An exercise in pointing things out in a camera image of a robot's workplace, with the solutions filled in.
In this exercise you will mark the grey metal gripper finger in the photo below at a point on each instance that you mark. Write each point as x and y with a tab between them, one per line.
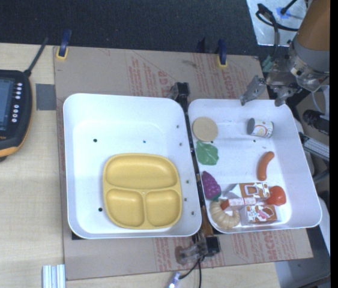
254	89
283	96

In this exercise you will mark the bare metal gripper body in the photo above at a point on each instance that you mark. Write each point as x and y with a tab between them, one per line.
282	78

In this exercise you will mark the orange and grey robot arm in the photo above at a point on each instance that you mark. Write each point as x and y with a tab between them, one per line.
314	25

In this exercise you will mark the small white and orange can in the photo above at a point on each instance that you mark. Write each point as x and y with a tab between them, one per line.
261	128

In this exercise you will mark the tan round biscuit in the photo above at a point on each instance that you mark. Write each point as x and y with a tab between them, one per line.
205	128

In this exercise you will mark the white plastic tray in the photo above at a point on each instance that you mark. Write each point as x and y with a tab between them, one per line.
237	154
120	118

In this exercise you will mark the orange sausage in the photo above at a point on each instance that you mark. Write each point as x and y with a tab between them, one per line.
264	165

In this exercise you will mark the green lettuce leaf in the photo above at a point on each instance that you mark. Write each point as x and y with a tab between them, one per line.
207	153

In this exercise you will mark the orange and white carton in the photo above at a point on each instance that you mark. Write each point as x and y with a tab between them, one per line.
254	190
260	214

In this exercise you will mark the red tomato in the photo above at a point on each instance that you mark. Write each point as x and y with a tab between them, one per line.
278	195

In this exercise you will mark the purple grapes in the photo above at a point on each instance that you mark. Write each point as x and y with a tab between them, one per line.
210	186

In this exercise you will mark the white and red small carton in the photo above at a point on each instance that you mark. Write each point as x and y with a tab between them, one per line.
242	202

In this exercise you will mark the beige croissant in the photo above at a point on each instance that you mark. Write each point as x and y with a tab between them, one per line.
221	217

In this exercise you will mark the yellow divided plate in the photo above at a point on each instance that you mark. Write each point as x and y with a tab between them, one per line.
141	190

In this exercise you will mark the brown cardboard board red print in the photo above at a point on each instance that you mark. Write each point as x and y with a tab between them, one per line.
102	70

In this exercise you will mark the black cylinder on white bracket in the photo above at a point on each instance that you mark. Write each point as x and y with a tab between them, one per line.
317	121

